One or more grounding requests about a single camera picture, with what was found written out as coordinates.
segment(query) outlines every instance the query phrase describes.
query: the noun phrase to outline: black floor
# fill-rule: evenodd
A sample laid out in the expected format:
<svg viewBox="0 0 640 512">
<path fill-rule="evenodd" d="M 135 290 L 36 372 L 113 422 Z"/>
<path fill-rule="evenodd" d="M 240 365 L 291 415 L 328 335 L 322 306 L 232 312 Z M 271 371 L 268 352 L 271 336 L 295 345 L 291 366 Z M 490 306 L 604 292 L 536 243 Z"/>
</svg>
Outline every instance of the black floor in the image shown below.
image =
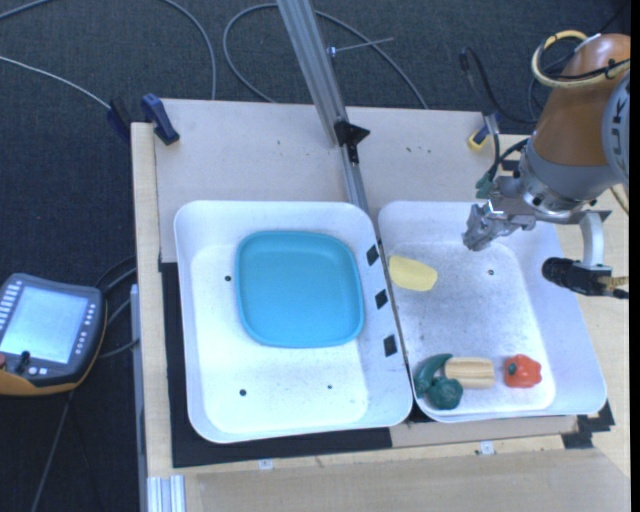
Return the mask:
<svg viewBox="0 0 640 512">
<path fill-rule="evenodd" d="M 0 56 L 46 70 L 109 103 L 119 98 L 134 120 L 140 99 L 210 99 L 207 45 L 184 12 L 165 0 L 50 0 L 13 15 L 20 0 L 0 0 Z M 181 3 L 210 38 L 215 98 L 264 101 L 236 68 L 277 102 L 309 102 L 275 9 L 246 0 Z M 347 105 L 478 110 L 458 56 L 470 47 L 495 97 L 512 117 L 539 114 L 529 98 L 529 61 L 543 38 L 565 29 L 630 34 L 626 0 L 317 0 L 327 43 L 370 40 L 411 79 L 423 100 L 380 54 L 338 52 L 336 74 Z M 545 91 L 535 88 L 544 101 Z M 67 84 L 0 60 L 0 282 L 14 272 L 93 285 L 135 253 L 130 152 L 109 126 L 107 109 Z M 530 124 L 503 118 L 507 133 Z M 104 282 L 130 268 L 123 264 Z M 135 276 L 109 293 L 111 310 Z M 109 327 L 104 351 L 131 339 L 128 312 Z M 40 511 L 133 511 L 138 482 L 130 352 L 99 360 L 76 391 L 60 433 Z M 31 510 L 66 395 L 0 398 L 0 510 Z"/>
</svg>

